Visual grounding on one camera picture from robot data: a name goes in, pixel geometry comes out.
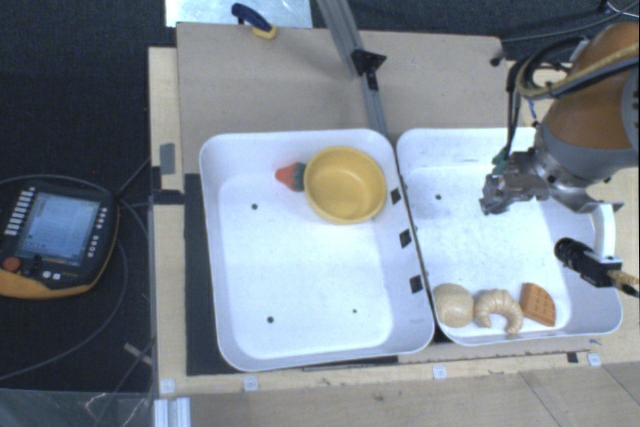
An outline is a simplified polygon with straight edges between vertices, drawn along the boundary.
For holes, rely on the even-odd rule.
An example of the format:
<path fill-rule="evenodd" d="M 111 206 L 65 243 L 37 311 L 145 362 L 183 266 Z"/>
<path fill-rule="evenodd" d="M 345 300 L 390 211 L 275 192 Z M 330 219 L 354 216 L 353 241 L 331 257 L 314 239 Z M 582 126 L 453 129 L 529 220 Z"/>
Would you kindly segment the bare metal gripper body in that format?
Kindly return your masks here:
<path fill-rule="evenodd" d="M 590 213 L 598 201 L 587 189 L 605 177 L 605 150 L 530 148 L 515 152 L 498 178 L 498 212 L 516 202 L 554 199 L 575 213 Z"/>

